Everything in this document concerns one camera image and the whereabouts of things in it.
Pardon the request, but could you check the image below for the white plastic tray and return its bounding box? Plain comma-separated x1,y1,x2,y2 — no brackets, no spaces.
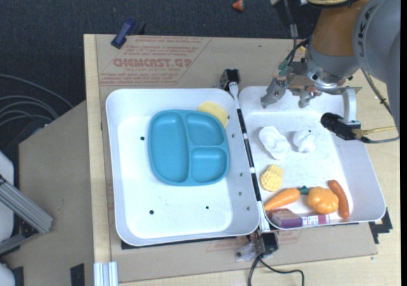
105,88,261,247
238,85,387,231

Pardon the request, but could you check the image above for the yellow corn piece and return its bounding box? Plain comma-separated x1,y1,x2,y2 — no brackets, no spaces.
259,164,284,193

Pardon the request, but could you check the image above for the large white toy food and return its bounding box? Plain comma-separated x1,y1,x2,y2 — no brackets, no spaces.
258,125,291,161

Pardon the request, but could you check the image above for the pink and white packet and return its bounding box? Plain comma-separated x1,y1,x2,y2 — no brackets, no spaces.
300,213,331,226

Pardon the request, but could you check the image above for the black cylinder on white bracket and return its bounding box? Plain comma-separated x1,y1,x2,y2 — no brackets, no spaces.
320,86,363,141

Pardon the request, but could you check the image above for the orange sausage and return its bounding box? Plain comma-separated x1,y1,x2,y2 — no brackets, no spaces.
328,179,350,219

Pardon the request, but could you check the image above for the yellow-orange bell pepper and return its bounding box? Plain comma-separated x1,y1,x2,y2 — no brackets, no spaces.
307,186,340,215

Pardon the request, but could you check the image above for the thin black and white rod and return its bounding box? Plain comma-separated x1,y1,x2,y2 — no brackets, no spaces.
229,82,271,232

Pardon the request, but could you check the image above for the blue divided plate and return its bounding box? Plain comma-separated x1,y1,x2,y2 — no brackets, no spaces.
148,109,230,187

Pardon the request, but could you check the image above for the purple and red carton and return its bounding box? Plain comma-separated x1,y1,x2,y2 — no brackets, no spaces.
269,208,304,229

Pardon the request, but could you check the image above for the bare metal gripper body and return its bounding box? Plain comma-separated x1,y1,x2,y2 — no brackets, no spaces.
279,62,347,95

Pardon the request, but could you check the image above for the small white toy food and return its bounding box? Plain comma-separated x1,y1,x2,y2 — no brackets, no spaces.
292,130,317,154

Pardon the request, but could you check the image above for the brown cardboard board red print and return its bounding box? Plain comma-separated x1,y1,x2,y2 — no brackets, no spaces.
95,35,379,283

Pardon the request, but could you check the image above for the orange carrot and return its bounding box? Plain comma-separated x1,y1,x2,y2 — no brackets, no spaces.
263,186,311,212

